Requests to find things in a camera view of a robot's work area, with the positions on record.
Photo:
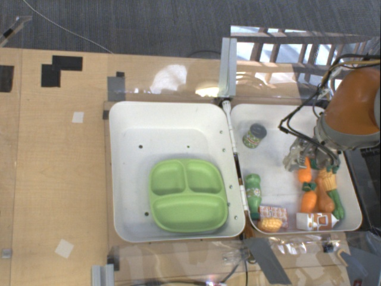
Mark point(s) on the orange pear-shaped toy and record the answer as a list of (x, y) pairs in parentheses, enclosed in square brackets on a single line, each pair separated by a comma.
[(324, 201)]

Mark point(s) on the orange carrot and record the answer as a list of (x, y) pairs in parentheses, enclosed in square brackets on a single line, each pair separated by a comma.
[(304, 174), (308, 201)]

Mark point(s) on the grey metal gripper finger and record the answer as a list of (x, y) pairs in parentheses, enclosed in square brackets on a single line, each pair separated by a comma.
[(323, 161), (290, 162)]

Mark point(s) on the green divided plate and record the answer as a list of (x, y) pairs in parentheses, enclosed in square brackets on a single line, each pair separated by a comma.
[(187, 210)]

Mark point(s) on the yellow corn piece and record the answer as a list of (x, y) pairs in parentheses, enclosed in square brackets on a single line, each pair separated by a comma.
[(269, 224)]

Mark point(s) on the yellow corn with green husk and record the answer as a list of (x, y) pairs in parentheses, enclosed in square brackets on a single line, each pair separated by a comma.
[(327, 182)]

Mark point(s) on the white plastic tray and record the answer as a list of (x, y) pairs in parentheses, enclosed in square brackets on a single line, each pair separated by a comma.
[(166, 130), (274, 171)]

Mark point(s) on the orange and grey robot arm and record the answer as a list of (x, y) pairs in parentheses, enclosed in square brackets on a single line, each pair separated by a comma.
[(352, 106)]

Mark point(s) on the green plastic bottle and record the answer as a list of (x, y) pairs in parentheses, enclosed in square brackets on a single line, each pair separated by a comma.
[(253, 192)]

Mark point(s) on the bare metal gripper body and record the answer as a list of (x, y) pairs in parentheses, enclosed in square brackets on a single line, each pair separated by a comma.
[(306, 149)]

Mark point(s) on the green can with grey lid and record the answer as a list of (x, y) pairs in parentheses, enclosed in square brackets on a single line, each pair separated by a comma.
[(253, 139)]

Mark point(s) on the red and orange packet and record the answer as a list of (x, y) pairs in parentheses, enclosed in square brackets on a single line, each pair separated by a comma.
[(275, 212)]

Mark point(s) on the white and brown carton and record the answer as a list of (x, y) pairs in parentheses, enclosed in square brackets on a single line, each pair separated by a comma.
[(309, 220)]

